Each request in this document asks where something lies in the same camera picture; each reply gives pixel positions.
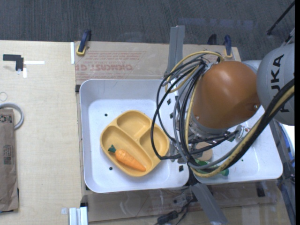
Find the gray ring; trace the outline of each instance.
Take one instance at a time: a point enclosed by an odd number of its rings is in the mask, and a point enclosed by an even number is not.
[[[7,98],[8,98],[8,94],[6,92],[0,92],[0,96],[1,96],[1,94],[5,94],[6,95],[5,99],[1,99],[0,98],[0,101],[5,102],[7,100]]]
[[[22,109],[15,103],[2,103],[2,104],[0,104],[0,109],[4,108],[4,107],[14,108],[20,113],[20,115],[21,115],[20,121],[14,126],[14,129],[17,130],[24,122],[24,113],[23,113]]]

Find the dark floor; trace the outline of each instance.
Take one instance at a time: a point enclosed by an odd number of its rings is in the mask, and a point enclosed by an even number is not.
[[[260,60],[295,26],[294,0],[0,0],[0,39],[169,43],[170,28],[185,25],[185,44],[223,44],[230,35],[242,60]]]

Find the white tray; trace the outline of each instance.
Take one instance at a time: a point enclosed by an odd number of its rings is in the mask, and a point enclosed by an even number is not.
[[[141,189],[175,188],[186,184],[188,167],[170,160],[161,161],[144,177],[126,175],[106,157],[100,148],[102,130],[117,116],[127,110],[139,110],[150,118],[156,109],[156,93],[161,80],[88,80],[81,85],[80,102],[82,117],[83,170],[87,187],[97,193]],[[163,103],[162,121],[166,130],[173,135],[170,114],[175,104],[175,93],[168,95],[170,105]],[[263,114],[262,107],[242,125],[251,128]],[[233,146],[233,142],[223,142],[213,149],[212,160],[223,156]],[[282,162],[267,126],[247,153],[229,169],[229,175],[218,174],[212,178],[197,179],[206,184],[243,182],[277,179],[283,171]]]
[[[188,181],[188,167],[177,161],[161,161],[149,174],[131,177],[118,169],[102,151],[101,132],[117,116],[139,110],[150,118],[156,109],[156,94],[161,80],[87,80],[80,87],[83,171],[87,187],[96,193],[182,187]],[[172,130],[169,114],[175,104],[163,106],[162,119]]]

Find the carrot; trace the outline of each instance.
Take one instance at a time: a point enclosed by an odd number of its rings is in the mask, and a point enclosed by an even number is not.
[[[111,145],[108,151],[113,152],[119,162],[142,172],[146,171],[146,168],[126,150],[116,149],[114,145]]]

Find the light wood surface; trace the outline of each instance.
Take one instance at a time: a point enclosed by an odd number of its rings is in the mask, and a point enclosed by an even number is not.
[[[15,132],[19,210],[1,214],[4,225],[68,224],[62,208],[79,207],[81,200],[75,70],[70,43],[0,41],[1,56],[18,54],[28,76],[15,71],[15,62],[0,60],[0,91],[18,104],[24,123]]]

